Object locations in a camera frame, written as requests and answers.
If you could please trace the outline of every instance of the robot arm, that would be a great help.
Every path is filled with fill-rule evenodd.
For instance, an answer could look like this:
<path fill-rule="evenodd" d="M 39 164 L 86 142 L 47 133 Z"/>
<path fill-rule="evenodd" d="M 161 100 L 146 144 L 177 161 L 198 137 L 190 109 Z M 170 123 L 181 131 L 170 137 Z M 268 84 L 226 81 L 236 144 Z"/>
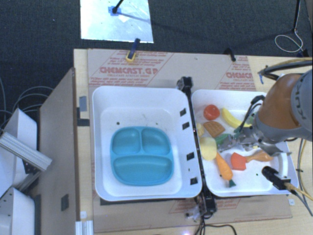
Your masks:
<path fill-rule="evenodd" d="M 257 145 L 271 156 L 276 143 L 288 138 L 312 141 L 312 70 L 280 77 L 265 97 L 252 127 L 243 128 L 238 142 L 246 150 Z"/>

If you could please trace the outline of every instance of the blue plate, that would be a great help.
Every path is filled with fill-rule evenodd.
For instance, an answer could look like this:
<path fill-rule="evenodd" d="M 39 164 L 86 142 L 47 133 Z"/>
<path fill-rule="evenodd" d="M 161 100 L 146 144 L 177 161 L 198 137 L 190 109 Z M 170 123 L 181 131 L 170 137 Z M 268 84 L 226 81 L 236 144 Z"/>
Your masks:
<path fill-rule="evenodd" d="M 167 135 L 153 127 L 126 127 L 113 134 L 111 166 L 118 181 L 133 186 L 154 186 L 173 175 L 173 152 Z"/>

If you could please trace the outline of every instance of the transparent acrylic sheet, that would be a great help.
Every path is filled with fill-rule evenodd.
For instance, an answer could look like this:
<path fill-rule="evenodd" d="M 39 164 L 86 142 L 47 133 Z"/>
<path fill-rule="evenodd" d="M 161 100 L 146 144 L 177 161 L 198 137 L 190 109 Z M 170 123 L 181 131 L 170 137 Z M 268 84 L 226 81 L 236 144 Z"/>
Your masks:
<path fill-rule="evenodd" d="M 117 14 L 110 8 L 120 0 L 80 0 L 81 38 L 153 43 L 148 0 L 124 0 Z"/>

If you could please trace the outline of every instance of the black carpet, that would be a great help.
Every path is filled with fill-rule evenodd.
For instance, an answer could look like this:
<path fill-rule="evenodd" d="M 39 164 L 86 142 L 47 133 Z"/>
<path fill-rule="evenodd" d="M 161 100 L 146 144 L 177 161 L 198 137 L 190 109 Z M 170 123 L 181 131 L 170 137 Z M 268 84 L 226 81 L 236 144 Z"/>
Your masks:
<path fill-rule="evenodd" d="M 294 37 L 296 0 L 148 1 L 154 44 L 141 44 L 141 50 L 222 54 L 230 47 L 236 55 L 297 56 L 274 43 L 278 34 Z M 312 56 L 304 0 L 301 5 L 298 34 Z M 297 49 L 289 41 L 280 43 Z M 7 110 L 25 89 L 55 87 L 73 66 L 73 49 L 91 47 L 129 49 L 131 44 L 82 40 L 80 0 L 0 0 L 0 77 Z"/>

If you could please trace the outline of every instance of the toy tomato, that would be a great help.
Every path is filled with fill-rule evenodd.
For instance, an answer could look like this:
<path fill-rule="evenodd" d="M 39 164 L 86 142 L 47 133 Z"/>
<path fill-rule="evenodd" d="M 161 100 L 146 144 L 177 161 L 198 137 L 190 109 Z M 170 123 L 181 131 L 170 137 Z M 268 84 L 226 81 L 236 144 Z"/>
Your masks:
<path fill-rule="evenodd" d="M 203 115 L 207 120 L 214 120 L 220 116 L 220 110 L 215 105 L 210 104 L 204 109 Z"/>

